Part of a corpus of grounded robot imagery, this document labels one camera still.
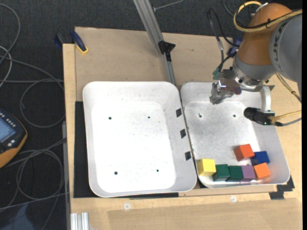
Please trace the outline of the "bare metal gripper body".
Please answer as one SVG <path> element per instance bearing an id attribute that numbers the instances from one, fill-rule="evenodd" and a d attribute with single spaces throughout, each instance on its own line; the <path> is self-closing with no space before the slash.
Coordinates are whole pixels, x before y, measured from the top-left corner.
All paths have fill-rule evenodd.
<path id="1" fill-rule="evenodd" d="M 231 97 L 240 95 L 243 90 L 254 89 L 263 84 L 263 80 L 253 79 L 241 70 L 224 69 L 221 71 L 216 83 L 217 97 Z"/>

